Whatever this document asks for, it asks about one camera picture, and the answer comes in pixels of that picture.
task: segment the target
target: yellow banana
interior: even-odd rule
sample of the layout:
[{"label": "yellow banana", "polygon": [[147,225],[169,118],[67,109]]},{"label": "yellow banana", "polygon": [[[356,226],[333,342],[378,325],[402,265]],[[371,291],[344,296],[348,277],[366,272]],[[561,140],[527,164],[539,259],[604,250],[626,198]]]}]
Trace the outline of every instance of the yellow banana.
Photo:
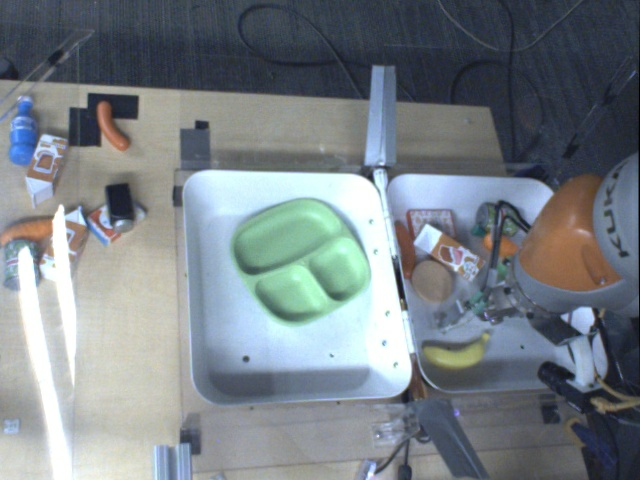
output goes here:
[{"label": "yellow banana", "polygon": [[489,333],[483,332],[477,340],[454,350],[442,346],[426,345],[422,347],[422,352],[424,352],[427,361],[434,366],[449,370],[462,370],[480,362],[488,340]]}]

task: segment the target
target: green can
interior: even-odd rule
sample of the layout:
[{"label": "green can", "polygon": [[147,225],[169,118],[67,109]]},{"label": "green can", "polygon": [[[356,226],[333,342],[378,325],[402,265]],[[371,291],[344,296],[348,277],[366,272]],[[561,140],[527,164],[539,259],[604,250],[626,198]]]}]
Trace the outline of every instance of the green can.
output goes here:
[{"label": "green can", "polygon": [[4,285],[10,290],[18,291],[20,289],[18,254],[25,247],[29,249],[33,258],[36,286],[40,283],[40,268],[38,267],[40,252],[38,251],[38,244],[30,240],[12,240],[4,246]]},{"label": "green can", "polygon": [[[500,210],[503,218],[510,216],[515,219],[513,211],[509,208],[502,207]],[[493,203],[483,203],[476,212],[476,224],[484,229],[487,233],[490,233],[493,229],[493,223],[496,218],[496,205]],[[502,234],[504,236],[513,236],[518,232],[518,226],[511,219],[505,221],[502,227]]]}]

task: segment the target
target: wooden tabletop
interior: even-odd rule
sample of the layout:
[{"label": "wooden tabletop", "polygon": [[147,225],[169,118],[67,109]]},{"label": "wooden tabletop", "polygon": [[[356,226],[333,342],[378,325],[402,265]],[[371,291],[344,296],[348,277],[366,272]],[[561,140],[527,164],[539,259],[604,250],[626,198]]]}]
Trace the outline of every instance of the wooden tabletop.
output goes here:
[{"label": "wooden tabletop", "polygon": [[[0,94],[10,87],[0,83]],[[74,477],[151,478],[153,447],[177,444],[189,417],[207,429],[203,439],[210,448],[194,457],[194,478],[200,480],[220,471],[228,480],[351,479],[361,460],[388,455],[392,447],[374,446],[371,425],[380,416],[370,405],[222,409],[193,395],[185,372],[186,308],[178,289],[183,266],[177,261],[172,204],[180,130],[195,121],[209,123],[214,162],[357,165],[364,154],[367,102],[51,83],[34,94],[40,132],[67,137],[69,108],[86,108],[89,93],[139,97],[138,118],[117,123],[131,138],[128,151],[106,141],[100,148],[72,148],[55,197],[35,210],[25,169],[9,163],[6,148],[0,157],[2,229],[16,219],[52,215],[59,204],[93,210],[104,203],[105,185],[117,182],[129,183],[148,210],[144,222],[108,247],[91,236],[80,259],[75,385],[63,372],[54,284],[43,281],[38,288]],[[8,121],[0,123],[0,136],[8,145]],[[501,168],[486,108],[402,103],[397,136],[398,157],[406,164],[470,173]],[[0,476],[52,478],[18,297],[4,288],[0,293],[0,416],[20,420],[17,434],[0,437]],[[538,397],[505,394],[457,402],[493,478],[584,477],[580,453],[561,425],[542,423]],[[433,445],[412,447],[411,464],[414,478],[450,478]],[[381,478],[394,475],[395,467]]]}]

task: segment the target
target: toy hot dog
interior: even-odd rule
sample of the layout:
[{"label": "toy hot dog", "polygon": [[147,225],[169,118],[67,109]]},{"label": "toy hot dog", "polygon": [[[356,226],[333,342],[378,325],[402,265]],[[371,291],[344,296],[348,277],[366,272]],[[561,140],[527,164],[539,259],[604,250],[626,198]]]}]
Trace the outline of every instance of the toy hot dog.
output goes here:
[{"label": "toy hot dog", "polygon": [[96,116],[100,131],[113,146],[119,151],[126,151],[129,148],[129,139],[125,137],[113,122],[111,103],[101,101],[96,106]]}]

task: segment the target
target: blue bottle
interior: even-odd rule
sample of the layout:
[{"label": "blue bottle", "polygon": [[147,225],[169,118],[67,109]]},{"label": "blue bottle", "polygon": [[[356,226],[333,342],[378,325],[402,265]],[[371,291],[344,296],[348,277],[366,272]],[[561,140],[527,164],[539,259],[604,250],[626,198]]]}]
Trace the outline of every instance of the blue bottle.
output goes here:
[{"label": "blue bottle", "polygon": [[29,165],[38,144],[38,123],[31,116],[33,100],[22,96],[18,100],[18,113],[11,121],[11,147],[9,159],[16,165]]}]

